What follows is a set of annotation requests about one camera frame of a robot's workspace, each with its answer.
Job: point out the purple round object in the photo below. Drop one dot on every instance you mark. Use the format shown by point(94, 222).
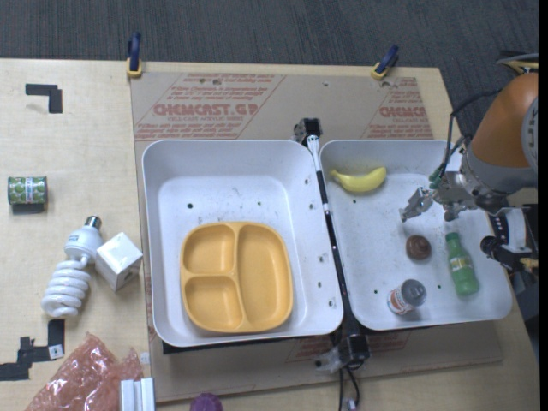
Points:
point(206, 403)

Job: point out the brown cardboard board, red print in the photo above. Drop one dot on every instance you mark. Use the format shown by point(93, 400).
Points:
point(257, 101)

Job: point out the white plastic tray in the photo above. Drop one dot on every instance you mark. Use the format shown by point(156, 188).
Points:
point(377, 229)
point(240, 195)

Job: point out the yellow banana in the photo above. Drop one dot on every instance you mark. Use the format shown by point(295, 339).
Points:
point(359, 181)

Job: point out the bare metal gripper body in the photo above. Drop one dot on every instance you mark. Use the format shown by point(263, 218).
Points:
point(462, 188)

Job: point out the white spiral light bulb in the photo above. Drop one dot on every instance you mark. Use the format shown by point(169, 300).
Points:
point(70, 276)

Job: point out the small green patterned can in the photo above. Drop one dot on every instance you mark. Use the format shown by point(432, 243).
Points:
point(26, 190)

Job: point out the white cube box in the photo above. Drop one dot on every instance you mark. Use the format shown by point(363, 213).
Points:
point(117, 259)

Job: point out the small orange and white can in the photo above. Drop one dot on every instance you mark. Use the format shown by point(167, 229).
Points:
point(404, 299)

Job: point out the black cylinder on white bracket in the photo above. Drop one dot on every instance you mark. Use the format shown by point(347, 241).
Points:
point(511, 234)

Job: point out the brown doughnut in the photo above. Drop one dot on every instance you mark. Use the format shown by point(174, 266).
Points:
point(418, 247)

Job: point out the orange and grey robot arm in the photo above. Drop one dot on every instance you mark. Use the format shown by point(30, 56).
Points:
point(501, 118)

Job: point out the thin black and white rod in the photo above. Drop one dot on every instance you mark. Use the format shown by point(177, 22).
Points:
point(329, 221)

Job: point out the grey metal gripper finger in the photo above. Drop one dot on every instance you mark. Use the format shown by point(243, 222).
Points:
point(451, 214)
point(415, 206)

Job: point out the green plastic bottle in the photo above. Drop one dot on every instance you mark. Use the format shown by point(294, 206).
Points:
point(462, 268)

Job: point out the pink plastic bag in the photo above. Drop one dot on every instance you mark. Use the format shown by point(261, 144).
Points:
point(81, 375)

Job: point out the white ribbed block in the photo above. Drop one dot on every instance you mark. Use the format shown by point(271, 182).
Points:
point(137, 395)

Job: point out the yellow divided plate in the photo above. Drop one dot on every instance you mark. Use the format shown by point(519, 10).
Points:
point(257, 263)

